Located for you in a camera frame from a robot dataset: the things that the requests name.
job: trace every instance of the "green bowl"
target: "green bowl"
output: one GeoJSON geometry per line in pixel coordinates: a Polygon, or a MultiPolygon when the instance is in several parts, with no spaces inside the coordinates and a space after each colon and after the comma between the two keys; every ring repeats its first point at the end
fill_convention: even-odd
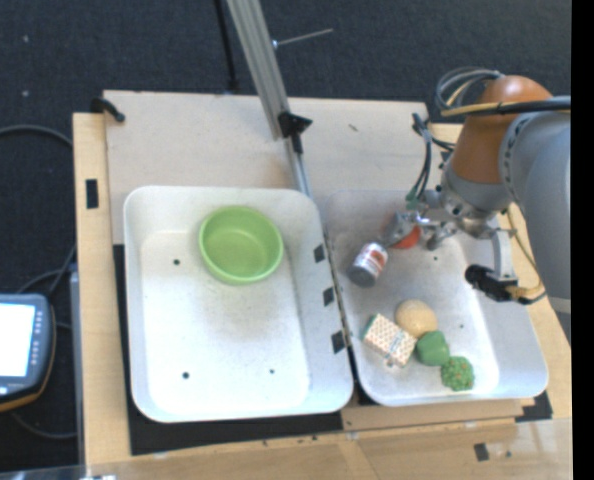
{"type": "Polygon", "coordinates": [[[267,278],[279,266],[284,242],[277,226],[246,206],[211,213],[199,229],[199,249],[210,273],[234,285],[267,278]]]}

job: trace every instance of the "toy food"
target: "toy food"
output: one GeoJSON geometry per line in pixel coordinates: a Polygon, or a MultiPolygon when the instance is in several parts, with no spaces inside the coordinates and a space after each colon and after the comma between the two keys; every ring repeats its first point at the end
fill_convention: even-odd
{"type": "Polygon", "coordinates": [[[450,358],[444,333],[430,331],[417,340],[417,359],[426,366],[441,366],[450,358]]]}
{"type": "Polygon", "coordinates": [[[381,314],[374,315],[362,336],[362,341],[378,352],[388,366],[406,366],[417,340],[381,314]]]}
{"type": "Polygon", "coordinates": [[[397,306],[395,322],[414,338],[437,330],[437,316],[431,307],[419,299],[408,299],[397,306]]]}
{"type": "Polygon", "coordinates": [[[441,382],[453,391],[472,389],[475,374],[470,361],[461,356],[449,358],[441,367],[441,382]]]}

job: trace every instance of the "black floor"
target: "black floor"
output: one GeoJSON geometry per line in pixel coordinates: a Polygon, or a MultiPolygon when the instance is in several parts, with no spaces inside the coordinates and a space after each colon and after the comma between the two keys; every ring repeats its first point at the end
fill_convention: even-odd
{"type": "MultiPolygon", "coordinates": [[[[572,0],[261,2],[278,40],[334,29],[280,47],[291,96],[424,101],[437,118],[435,83],[464,65],[571,92],[572,0]]],[[[227,19],[240,90],[253,94],[227,19]]],[[[221,93],[228,79],[212,0],[0,0],[0,128],[34,124],[70,137],[72,113],[104,89],[221,93]]],[[[72,178],[71,151],[52,136],[0,138],[0,292],[62,266],[75,240],[72,178]]],[[[66,283],[54,304],[67,323],[66,283]]],[[[72,432],[73,378],[63,328],[46,393],[19,415],[49,433],[72,432]]],[[[77,452],[72,439],[35,436],[0,415],[0,471],[74,464],[77,452]]]]}

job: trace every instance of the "screen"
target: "screen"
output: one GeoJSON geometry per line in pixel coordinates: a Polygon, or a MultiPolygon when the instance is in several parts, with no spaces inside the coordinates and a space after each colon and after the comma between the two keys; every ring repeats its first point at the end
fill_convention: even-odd
{"type": "Polygon", "coordinates": [[[34,320],[34,306],[0,303],[0,376],[26,375],[34,320]]]}

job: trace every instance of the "white tray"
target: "white tray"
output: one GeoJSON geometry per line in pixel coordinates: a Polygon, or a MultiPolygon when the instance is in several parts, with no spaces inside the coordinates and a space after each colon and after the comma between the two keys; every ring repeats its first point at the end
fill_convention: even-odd
{"type": "Polygon", "coordinates": [[[361,386],[376,402],[388,406],[530,398],[541,393],[548,372],[526,307],[495,302],[464,278],[473,263],[494,266],[490,240],[459,233],[435,251],[421,244],[390,249],[375,286],[361,288],[350,281],[346,271],[359,248],[379,237],[390,215],[405,209],[405,197],[399,191],[341,191],[329,198],[325,210],[333,269],[361,386]],[[389,368],[361,342],[373,314],[394,320],[397,305],[411,298],[422,299],[435,310],[451,355],[470,360],[474,389],[452,391],[442,385],[439,367],[424,366],[414,356],[403,369],[389,368]]]}
{"type": "Polygon", "coordinates": [[[315,204],[288,189],[142,187],[124,205],[132,395],[160,422],[333,412],[353,389],[315,204]],[[279,227],[285,256],[269,278],[230,286],[204,267],[199,226],[247,205],[279,227]]]}

